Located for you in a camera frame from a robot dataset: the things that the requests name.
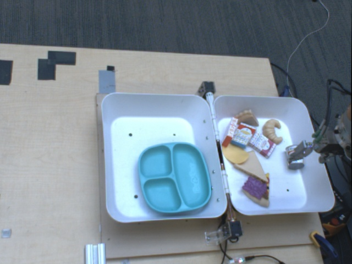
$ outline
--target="small box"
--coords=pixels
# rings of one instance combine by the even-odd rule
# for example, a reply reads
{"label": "small box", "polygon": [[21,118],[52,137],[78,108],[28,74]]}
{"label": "small box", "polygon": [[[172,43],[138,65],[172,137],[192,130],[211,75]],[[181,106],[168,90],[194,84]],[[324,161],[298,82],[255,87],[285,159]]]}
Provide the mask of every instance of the small box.
{"label": "small box", "polygon": [[246,148],[249,140],[252,138],[256,131],[256,128],[245,123],[240,123],[232,138],[231,144]]}
{"label": "small box", "polygon": [[276,144],[270,139],[266,138],[263,134],[256,133],[248,142],[248,146],[252,147],[253,150],[260,153],[263,157],[269,158],[275,149]]}
{"label": "small box", "polygon": [[224,147],[227,147],[229,145],[229,143],[231,143],[231,140],[232,140],[233,135],[235,133],[235,130],[237,128],[237,122],[238,122],[238,119],[236,117],[231,118],[229,129],[227,131],[227,135],[226,135],[224,141],[222,142],[222,145]]}

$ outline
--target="white cable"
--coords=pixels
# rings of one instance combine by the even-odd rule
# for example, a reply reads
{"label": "white cable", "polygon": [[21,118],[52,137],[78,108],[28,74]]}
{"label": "white cable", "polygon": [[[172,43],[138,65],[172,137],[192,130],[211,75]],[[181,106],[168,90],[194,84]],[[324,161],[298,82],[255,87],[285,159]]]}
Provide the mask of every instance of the white cable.
{"label": "white cable", "polygon": [[[311,33],[308,33],[306,36],[304,36],[304,38],[301,40],[301,42],[299,42],[299,44],[297,45],[296,49],[292,52],[291,56],[288,58],[288,61],[287,61],[287,69],[286,69],[287,73],[288,73],[288,67],[289,67],[291,58],[292,58],[292,56],[294,55],[294,53],[298,50],[299,46],[301,46],[301,44],[303,43],[303,41],[304,41],[308,36],[310,36],[310,35],[312,35],[312,34],[318,32],[318,31],[322,30],[323,28],[325,28],[325,26],[328,24],[328,21],[329,21],[329,18],[330,18],[330,12],[329,12],[328,8],[326,8],[326,6],[323,4],[323,2],[321,2],[321,0],[318,0],[318,1],[319,1],[319,3],[321,4],[321,6],[323,6],[324,9],[327,11],[327,13],[328,13],[328,18],[327,18],[326,22],[324,23],[324,25],[323,25],[321,28],[319,28],[319,29],[317,29],[317,30],[315,30],[315,31],[312,31]],[[288,81],[288,80],[289,80],[289,78],[288,78],[288,75],[287,75],[287,76],[286,76],[287,86],[289,86],[289,81]]]}

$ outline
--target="blue-gray tape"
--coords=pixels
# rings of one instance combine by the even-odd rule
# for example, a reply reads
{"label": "blue-gray tape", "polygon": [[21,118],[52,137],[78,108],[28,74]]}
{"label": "blue-gray tape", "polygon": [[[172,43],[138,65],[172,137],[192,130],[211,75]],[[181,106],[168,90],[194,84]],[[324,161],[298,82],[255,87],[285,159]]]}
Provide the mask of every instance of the blue-gray tape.
{"label": "blue-gray tape", "polygon": [[99,70],[99,93],[110,94],[116,92],[115,72]]}

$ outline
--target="black tape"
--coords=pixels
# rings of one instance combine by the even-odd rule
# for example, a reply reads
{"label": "black tape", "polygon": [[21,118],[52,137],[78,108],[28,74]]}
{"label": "black tape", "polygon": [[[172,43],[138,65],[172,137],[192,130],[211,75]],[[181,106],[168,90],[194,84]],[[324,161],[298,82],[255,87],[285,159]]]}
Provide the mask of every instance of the black tape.
{"label": "black tape", "polygon": [[10,85],[12,65],[12,60],[0,60],[0,85]]}
{"label": "black tape", "polygon": [[49,51],[48,59],[55,64],[76,65],[76,52]]}
{"label": "black tape", "polygon": [[56,66],[48,59],[38,59],[38,80],[55,80]]}

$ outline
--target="toy cashew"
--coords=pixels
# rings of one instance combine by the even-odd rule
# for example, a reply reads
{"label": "toy cashew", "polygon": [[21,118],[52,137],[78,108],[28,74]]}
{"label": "toy cashew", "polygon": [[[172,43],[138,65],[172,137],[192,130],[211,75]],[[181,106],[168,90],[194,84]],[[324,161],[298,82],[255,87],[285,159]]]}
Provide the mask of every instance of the toy cashew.
{"label": "toy cashew", "polygon": [[263,135],[270,140],[272,140],[276,145],[280,144],[282,142],[282,137],[278,137],[275,133],[275,127],[280,129],[281,124],[278,120],[276,119],[270,119],[267,122],[265,122],[263,126]]}

